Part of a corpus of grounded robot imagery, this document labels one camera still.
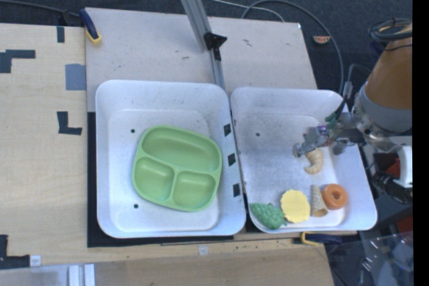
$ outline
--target green plate compartment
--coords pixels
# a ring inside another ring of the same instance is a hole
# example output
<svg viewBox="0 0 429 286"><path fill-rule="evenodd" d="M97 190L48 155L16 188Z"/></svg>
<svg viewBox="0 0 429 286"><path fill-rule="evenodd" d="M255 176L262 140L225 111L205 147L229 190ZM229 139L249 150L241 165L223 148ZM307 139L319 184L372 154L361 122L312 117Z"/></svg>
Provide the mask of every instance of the green plate compartment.
<svg viewBox="0 0 429 286"><path fill-rule="evenodd" d="M222 153L212 139L157 125L141 136L133 163L133 185L150 202L199 211L215 198L221 172Z"/></svg>

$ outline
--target toy food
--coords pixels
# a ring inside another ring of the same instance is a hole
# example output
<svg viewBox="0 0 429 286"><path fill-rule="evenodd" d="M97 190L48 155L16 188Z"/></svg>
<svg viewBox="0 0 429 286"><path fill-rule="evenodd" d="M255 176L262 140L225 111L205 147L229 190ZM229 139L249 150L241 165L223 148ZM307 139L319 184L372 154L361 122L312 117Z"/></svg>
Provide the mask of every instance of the toy food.
<svg viewBox="0 0 429 286"><path fill-rule="evenodd" d="M320 172L323 166L323 151L321 151L319 148L316 148L315 150L306 153L306 157L310 161L311 166L305 167L305 171L308 174L316 174Z"/></svg>
<svg viewBox="0 0 429 286"><path fill-rule="evenodd" d="M323 217L328 213L328 208L323 201L322 192L317 185L311 185L311 211L313 217Z"/></svg>
<svg viewBox="0 0 429 286"><path fill-rule="evenodd" d="M275 230L282 224L286 225L282 210L273 204L251 203L249 207L258 221L269 229Z"/></svg>
<svg viewBox="0 0 429 286"><path fill-rule="evenodd" d="M299 223L310 217L310 203L301 191L289 190L280 200L284 216L289 222Z"/></svg>
<svg viewBox="0 0 429 286"><path fill-rule="evenodd" d="M346 190L338 184L325 186L322 190L322 198L329 210L343 208L349 201Z"/></svg>

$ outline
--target wooden table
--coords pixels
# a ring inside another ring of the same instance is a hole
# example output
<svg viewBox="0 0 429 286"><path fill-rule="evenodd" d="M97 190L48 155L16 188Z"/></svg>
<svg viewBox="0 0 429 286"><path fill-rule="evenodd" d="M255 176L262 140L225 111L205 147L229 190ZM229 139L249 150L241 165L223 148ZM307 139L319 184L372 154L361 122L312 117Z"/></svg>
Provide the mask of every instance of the wooden table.
<svg viewBox="0 0 429 286"><path fill-rule="evenodd" d="M243 230L223 242L88 248L86 91L67 89L65 77L66 66L86 66L84 29L0 24L0 37L0 53L11 56L10 72L0 73L0 234L9 235L9 256L40 255L43 265L97 263L97 279L110 276L103 285L141 285L144 275L153 285L179 285L181 277L187 285L201 285L203 277L208 285L332 285L323 246L294 244L298 234ZM299 86L316 88L300 44L300 56L288 58L304 68ZM15 57L13 50L36 56ZM293 73L287 79L293 82ZM59 133L58 112L67 112L68 126L81 134Z"/></svg>

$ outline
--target white sink basin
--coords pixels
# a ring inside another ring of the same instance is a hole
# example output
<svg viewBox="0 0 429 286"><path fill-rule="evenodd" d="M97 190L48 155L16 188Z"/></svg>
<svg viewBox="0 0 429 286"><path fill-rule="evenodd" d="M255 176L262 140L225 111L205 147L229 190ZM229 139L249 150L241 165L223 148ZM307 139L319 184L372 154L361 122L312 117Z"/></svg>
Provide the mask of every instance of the white sink basin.
<svg viewBox="0 0 429 286"><path fill-rule="evenodd" d="M231 95L231 110L239 151L239 160L249 203L271 203L280 207L282 194L290 189L303 192L309 202L310 186L340 184L349 195L340 210L326 216L310 217L301 223L289 223L277 230L251 219L264 232L301 232L332 230L368 230L377 221L377 210L357 146L333 155L324 153L322 170L307 174L305 156L293 154L294 145L303 142L308 127L325 124L324 118L340 105L342 98L328 90L281 88L237 88Z"/></svg>
<svg viewBox="0 0 429 286"><path fill-rule="evenodd" d="M115 238L228 236L245 223L245 205L226 92L214 84L110 80L96 94L97 218ZM131 174L142 134L171 125L210 137L222 152L217 194L185 212L143 199Z"/></svg>

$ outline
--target orange donut toy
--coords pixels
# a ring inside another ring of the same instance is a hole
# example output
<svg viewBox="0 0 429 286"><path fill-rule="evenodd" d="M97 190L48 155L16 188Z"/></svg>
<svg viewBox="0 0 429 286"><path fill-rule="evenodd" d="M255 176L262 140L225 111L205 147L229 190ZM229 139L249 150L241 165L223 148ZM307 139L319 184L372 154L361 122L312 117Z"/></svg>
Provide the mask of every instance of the orange donut toy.
<svg viewBox="0 0 429 286"><path fill-rule="evenodd" d="M329 184L322 190L322 198L330 210L343 208L349 201L346 190L338 184Z"/></svg>

